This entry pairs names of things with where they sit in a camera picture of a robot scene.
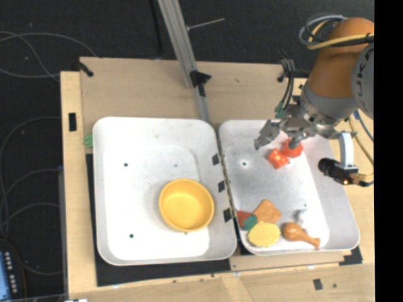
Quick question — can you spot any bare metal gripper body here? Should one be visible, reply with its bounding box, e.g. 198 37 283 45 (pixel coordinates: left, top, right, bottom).
279 104 344 139

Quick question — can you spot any red round toy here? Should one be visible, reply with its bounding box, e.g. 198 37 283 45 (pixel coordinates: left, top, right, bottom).
281 138 304 159

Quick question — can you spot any red cube with yellow dots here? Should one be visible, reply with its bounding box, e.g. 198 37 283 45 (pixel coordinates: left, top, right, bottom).
267 148 290 171

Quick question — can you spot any white plastic tray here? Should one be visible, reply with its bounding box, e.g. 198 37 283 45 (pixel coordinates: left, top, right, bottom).
217 119 361 257
92 116 238 267

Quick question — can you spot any orange toast slice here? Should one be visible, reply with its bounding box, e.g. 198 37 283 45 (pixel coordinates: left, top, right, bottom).
252 199 282 224

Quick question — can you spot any red strawberry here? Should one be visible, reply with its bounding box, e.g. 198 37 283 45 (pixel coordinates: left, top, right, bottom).
236 210 259 232

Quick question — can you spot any brown chicken drumstick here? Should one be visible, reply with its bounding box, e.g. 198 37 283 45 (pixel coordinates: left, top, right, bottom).
280 221 321 249

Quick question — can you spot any yellow round biscuit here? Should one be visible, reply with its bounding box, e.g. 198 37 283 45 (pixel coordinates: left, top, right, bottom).
247 220 281 248

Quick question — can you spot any yellow bowl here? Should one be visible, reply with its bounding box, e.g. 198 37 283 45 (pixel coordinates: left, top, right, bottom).
158 177 216 233

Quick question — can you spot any pale wood board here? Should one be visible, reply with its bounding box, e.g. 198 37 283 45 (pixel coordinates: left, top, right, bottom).
78 56 355 272

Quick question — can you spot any black cylinder on white bracket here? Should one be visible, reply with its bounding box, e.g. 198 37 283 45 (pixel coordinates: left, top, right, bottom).
317 130 360 186

